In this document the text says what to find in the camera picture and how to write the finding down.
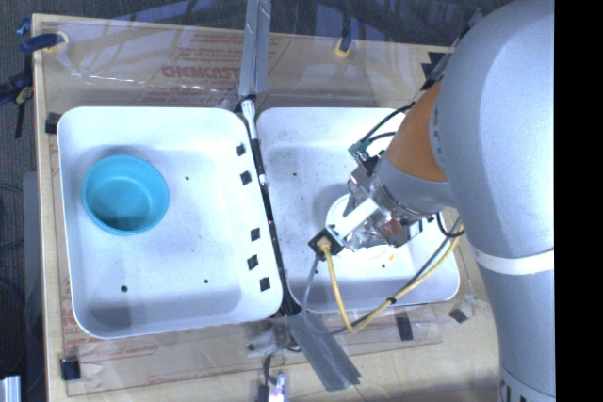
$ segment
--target white band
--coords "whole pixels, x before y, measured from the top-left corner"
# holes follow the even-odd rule
[[[533,275],[555,269],[555,249],[524,258],[500,258],[483,253],[474,246],[471,250],[479,265],[503,275]]]

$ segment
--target plastic covering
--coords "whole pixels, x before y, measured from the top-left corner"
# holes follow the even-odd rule
[[[58,116],[80,105],[236,109],[246,8],[247,0],[178,0],[128,15],[35,16],[35,34],[55,32],[66,40],[37,54],[49,132]],[[91,18],[99,13],[106,18]],[[258,111],[275,105],[407,104],[476,13],[416,0],[272,0],[268,87],[258,95]],[[79,361],[81,372],[80,379],[67,382],[69,394],[260,370],[265,352],[251,349],[249,342],[264,340],[262,334],[278,321],[121,340],[95,339],[78,326],[65,249],[57,141],[49,137],[64,353]],[[458,295],[461,302],[450,303],[466,303],[470,293],[470,284],[464,285]],[[401,336],[401,317],[413,328],[410,339]],[[441,319],[431,307],[399,308],[359,335],[337,338],[350,355],[433,344],[441,340]],[[325,323],[338,327],[339,318],[327,315]],[[273,366],[304,361],[302,354],[276,348],[280,350]]]

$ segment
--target bowl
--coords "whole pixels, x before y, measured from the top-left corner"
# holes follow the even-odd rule
[[[161,173],[138,157],[105,157],[88,170],[82,184],[86,212],[102,230],[117,236],[151,230],[165,216],[170,191]]]

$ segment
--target black connector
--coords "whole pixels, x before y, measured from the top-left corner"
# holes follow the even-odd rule
[[[318,232],[318,234],[314,238],[312,238],[308,242],[308,246],[314,251],[315,254],[318,255],[320,260],[322,260],[323,262],[326,260],[326,256],[325,256],[324,252],[322,251],[322,249],[320,249],[320,247],[318,246],[318,243],[324,239],[331,242],[331,254],[332,255],[336,255],[339,251],[341,251],[343,249],[343,245],[341,243],[339,243],[337,238],[335,238],[333,236],[333,234],[327,228],[323,228],[322,230],[320,230]]]

